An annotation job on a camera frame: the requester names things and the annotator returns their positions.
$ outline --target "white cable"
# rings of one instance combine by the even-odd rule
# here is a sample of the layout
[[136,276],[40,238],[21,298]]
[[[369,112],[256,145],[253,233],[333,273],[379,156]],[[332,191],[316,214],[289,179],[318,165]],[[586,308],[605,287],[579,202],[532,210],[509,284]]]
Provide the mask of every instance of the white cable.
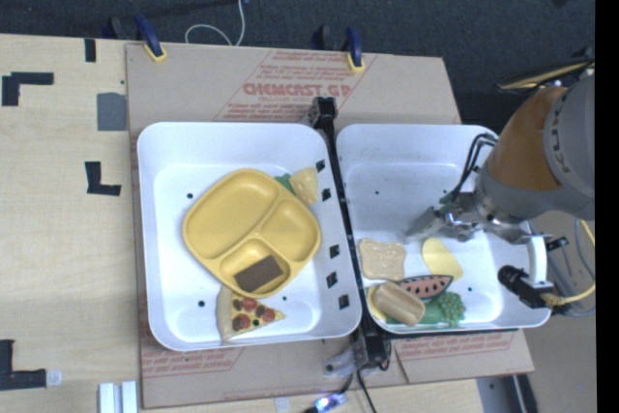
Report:
[[[241,17],[241,35],[239,36],[239,40],[237,41],[236,44],[234,44],[234,46],[239,46],[241,42],[243,41],[243,38],[245,37],[245,14],[243,13],[243,0],[237,0],[237,5],[239,7],[239,16]],[[229,45],[232,45],[232,41],[230,41],[230,39],[225,35],[225,33],[223,33],[221,29],[215,26],[212,26],[211,24],[195,24],[194,26],[191,26],[185,32],[185,43],[186,44],[190,42],[190,39],[189,39],[190,32],[197,28],[205,28],[205,29],[213,30],[217,32]]]

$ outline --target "watermelon slice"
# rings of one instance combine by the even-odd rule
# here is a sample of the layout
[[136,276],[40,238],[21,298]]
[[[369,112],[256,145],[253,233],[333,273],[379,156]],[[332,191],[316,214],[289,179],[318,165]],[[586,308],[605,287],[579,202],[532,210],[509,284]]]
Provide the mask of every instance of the watermelon slice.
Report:
[[422,300],[429,300],[447,290],[453,280],[452,276],[416,276],[400,280],[396,284]]

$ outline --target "cardboard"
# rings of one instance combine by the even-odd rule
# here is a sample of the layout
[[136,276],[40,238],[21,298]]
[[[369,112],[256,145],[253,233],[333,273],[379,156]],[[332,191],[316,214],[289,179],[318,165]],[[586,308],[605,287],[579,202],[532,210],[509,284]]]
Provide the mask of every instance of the cardboard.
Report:
[[[349,338],[187,353],[155,341],[146,314],[135,143],[144,128],[162,121],[298,122],[317,96],[336,98],[336,131],[362,122],[457,124],[442,60],[364,54],[366,70],[357,74],[340,52],[180,44],[166,50],[167,59],[155,64],[142,44],[126,45],[142,406],[338,390],[344,379],[326,378],[323,360],[346,349]],[[367,384],[389,387],[532,369],[521,331],[480,336],[396,340],[391,365],[370,374]]]

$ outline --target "toy pizza slice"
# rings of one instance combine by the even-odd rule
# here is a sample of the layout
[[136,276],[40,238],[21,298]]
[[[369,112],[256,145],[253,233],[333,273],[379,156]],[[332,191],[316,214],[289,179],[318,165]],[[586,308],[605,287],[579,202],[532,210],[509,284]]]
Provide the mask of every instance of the toy pizza slice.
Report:
[[285,318],[281,311],[237,294],[227,286],[221,288],[217,297],[216,313],[217,326],[223,340],[261,329]]

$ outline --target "pepperoni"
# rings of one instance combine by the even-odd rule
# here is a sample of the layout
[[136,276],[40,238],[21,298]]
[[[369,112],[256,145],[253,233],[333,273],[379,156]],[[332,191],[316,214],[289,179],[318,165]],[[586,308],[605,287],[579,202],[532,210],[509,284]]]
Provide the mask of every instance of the pepperoni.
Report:
[[241,313],[232,319],[232,329],[235,331],[240,331],[242,329],[247,329],[251,324],[250,318]]
[[243,298],[243,310],[254,311],[258,307],[258,302],[253,298]]
[[273,309],[264,310],[262,318],[265,322],[273,322],[273,320],[275,320],[275,311]]

